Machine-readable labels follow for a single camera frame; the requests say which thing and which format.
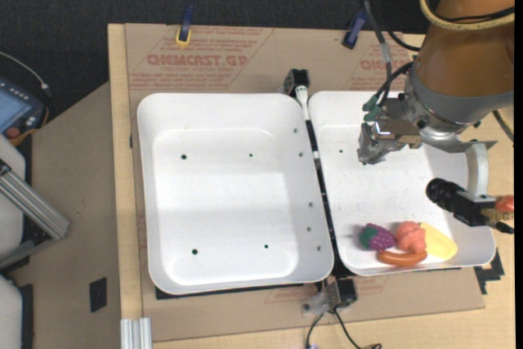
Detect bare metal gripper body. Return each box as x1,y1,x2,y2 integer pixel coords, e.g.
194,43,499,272
369,97,465,154

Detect white plastic tray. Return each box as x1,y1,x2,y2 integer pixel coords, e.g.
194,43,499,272
136,92,336,296
306,90,497,278

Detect thin black and white rod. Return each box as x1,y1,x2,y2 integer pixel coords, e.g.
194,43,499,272
297,84,341,280

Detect purple toy grapes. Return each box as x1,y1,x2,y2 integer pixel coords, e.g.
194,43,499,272
357,222,398,252

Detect pink toy shrimp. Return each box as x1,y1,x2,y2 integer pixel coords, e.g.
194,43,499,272
394,220,428,254

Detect orange toy sausage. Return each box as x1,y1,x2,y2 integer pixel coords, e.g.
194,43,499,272
377,248,428,268

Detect yellow toy lemon slice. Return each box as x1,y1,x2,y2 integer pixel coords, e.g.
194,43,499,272
419,221,459,260

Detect brown cardboard board red print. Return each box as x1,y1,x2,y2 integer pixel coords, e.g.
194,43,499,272
123,23,488,342

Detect black cylinder on white bracket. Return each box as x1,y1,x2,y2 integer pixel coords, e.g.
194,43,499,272
425,140,498,229

